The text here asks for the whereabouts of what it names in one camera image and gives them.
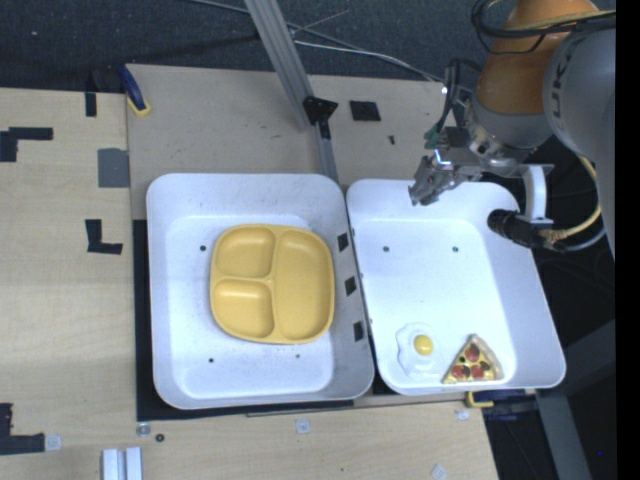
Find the metal strip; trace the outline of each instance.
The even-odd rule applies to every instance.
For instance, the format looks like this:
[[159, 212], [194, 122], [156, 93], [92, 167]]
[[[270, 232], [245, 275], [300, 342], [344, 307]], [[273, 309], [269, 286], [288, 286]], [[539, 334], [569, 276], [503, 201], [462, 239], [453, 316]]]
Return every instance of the metal strip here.
[[538, 393], [536, 403], [559, 480], [591, 480], [569, 400]]
[[[304, 129], [310, 124], [302, 102], [308, 96], [313, 96], [313, 90], [278, 2], [276, 0], [244, 1], [269, 59], [280, 78], [280, 83], [291, 102], [298, 125]], [[337, 182], [338, 174], [331, 142], [321, 137], [317, 124], [313, 128], [321, 171]]]
[[102, 450], [101, 480], [142, 480], [142, 450], [139, 446], [125, 450]]

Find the black clip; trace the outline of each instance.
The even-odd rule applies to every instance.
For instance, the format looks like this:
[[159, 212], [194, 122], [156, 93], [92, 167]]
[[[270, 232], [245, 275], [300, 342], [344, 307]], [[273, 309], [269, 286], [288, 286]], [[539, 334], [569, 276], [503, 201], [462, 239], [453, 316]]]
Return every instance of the black clip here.
[[311, 124], [320, 126], [320, 136], [323, 139], [331, 140], [331, 132], [329, 131], [329, 118], [333, 114], [338, 104], [334, 101], [323, 100], [315, 96], [307, 96], [302, 102], [307, 117]]

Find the pepperoni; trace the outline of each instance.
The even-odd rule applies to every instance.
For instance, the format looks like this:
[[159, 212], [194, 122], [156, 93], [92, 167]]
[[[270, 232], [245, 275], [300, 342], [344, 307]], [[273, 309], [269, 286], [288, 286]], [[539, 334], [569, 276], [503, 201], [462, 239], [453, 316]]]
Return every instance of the pepperoni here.
[[480, 349], [477, 345], [472, 343], [471, 345], [469, 345], [467, 350], [464, 351], [464, 355], [469, 361], [475, 363], [480, 358]]
[[471, 375], [471, 370], [466, 366], [456, 365], [451, 369], [451, 375], [456, 379], [466, 379]]
[[482, 366], [474, 364], [471, 367], [471, 375], [474, 379], [482, 379], [484, 378], [484, 369], [482, 368]]

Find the gray floor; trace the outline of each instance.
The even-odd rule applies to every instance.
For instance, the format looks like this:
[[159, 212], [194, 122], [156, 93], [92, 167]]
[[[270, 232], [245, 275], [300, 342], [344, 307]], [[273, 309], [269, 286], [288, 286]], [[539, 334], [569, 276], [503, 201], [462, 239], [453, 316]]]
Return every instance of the gray floor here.
[[[242, 0], [205, 1], [244, 7]], [[451, 58], [480, 64], [486, 58], [469, 20], [476, 0], [278, 1], [292, 24], [329, 18], [311, 30], [402, 59], [434, 77], [444, 76]], [[601, 9], [616, 7], [616, 0], [591, 1]], [[496, 9], [496, 19], [506, 10]], [[115, 71], [129, 62], [272, 69], [251, 19], [218, 6], [184, 0], [0, 0], [0, 16], [2, 87], [83, 91], [92, 75], [100, 90], [117, 92]], [[303, 31], [296, 37], [333, 44]], [[303, 46], [300, 55], [313, 74], [420, 78], [362, 55]], [[475, 77], [464, 72], [462, 82], [472, 87]], [[553, 139], [537, 155], [556, 165], [550, 177], [552, 217], [575, 223], [592, 208], [590, 180]], [[512, 188], [521, 196], [521, 187]], [[562, 258], [537, 253], [536, 260], [563, 346], [615, 318], [615, 268], [606, 241]], [[571, 406], [592, 477], [616, 478], [615, 375], [573, 396]], [[487, 427], [503, 480], [554, 478], [537, 414], [488, 421]]]

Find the metal pole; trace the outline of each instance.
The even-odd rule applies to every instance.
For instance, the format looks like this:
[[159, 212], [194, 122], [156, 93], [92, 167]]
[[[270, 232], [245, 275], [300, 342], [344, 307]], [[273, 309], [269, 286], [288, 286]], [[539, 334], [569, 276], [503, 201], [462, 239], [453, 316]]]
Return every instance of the metal pole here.
[[[244, 0], [258, 29], [262, 44], [280, 78], [284, 91], [291, 102], [298, 126], [307, 128], [309, 118], [303, 101], [313, 96], [311, 84], [295, 48], [289, 28], [276, 0]], [[313, 126], [322, 173], [338, 181], [338, 173], [331, 141], [321, 136], [319, 125]]]

